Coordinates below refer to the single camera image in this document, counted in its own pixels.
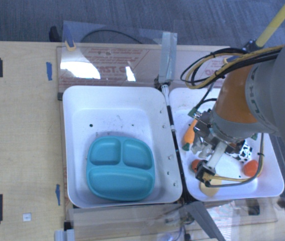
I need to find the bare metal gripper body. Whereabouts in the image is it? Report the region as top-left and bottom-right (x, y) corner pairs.
(193, 111), (244, 155)

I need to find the orange carrot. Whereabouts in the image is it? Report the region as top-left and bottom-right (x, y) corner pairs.
(181, 118), (199, 152)

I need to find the small orange round toy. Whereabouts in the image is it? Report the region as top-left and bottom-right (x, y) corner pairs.
(191, 159), (202, 173)

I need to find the tan flat toy slice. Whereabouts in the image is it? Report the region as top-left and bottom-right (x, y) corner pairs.
(199, 175), (223, 198)

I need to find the black and white spotted carton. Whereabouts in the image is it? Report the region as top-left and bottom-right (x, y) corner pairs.
(229, 139), (254, 163)

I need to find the white plastic tray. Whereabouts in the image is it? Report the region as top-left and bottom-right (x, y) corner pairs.
(62, 85), (183, 209)
(168, 87), (285, 202)

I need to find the orange oval toy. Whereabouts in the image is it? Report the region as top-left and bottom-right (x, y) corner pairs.
(242, 159), (259, 178)

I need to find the blue divided plate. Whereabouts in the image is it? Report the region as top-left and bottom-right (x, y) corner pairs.
(85, 135), (156, 202)

